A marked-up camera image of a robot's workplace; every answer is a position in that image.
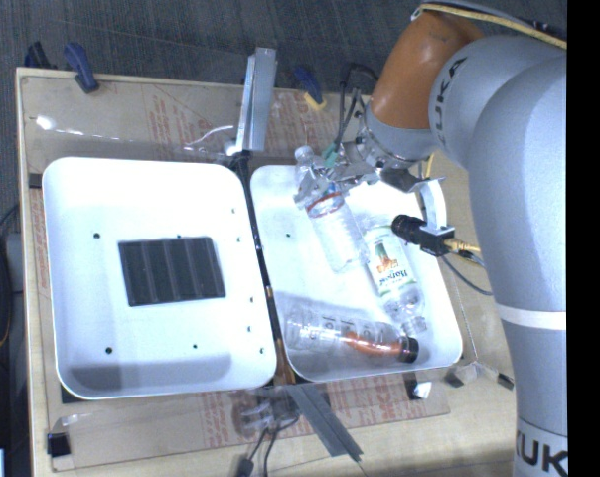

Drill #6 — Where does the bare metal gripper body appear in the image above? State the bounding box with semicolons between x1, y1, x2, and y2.
331;134;396;185

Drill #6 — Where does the black block with thin wires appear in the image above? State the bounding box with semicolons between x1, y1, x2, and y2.
252;385;302;419

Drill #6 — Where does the brown cardboard board red print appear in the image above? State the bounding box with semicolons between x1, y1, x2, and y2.
20;75;453;472

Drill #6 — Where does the white plastic tray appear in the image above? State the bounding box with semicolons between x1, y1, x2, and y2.
248;164;464;384
41;155;278;400

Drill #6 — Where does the black ribbed rectangular pad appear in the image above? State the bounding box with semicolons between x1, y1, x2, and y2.
117;236;227;308

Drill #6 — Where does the clear bottle with red band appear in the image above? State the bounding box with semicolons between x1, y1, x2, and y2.
293;145;372;274

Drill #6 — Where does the clear bottle with green label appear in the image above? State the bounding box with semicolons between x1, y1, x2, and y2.
362;224;428;338

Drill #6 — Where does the black cylinder on white bracket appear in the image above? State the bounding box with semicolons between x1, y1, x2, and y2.
389;175;456;258

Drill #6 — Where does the clear bottle with black cap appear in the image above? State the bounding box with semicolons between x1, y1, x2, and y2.
282;305;421;366

